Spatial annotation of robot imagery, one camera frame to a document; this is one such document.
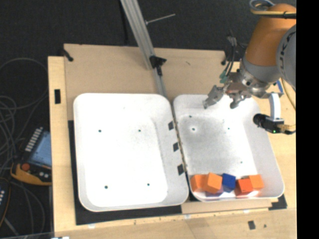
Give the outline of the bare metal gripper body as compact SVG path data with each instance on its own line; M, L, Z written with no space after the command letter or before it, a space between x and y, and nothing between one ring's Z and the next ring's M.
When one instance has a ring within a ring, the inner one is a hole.
M247 71L237 70L229 73L225 81L225 94L268 98L270 95L267 92L269 87L270 83L258 80Z

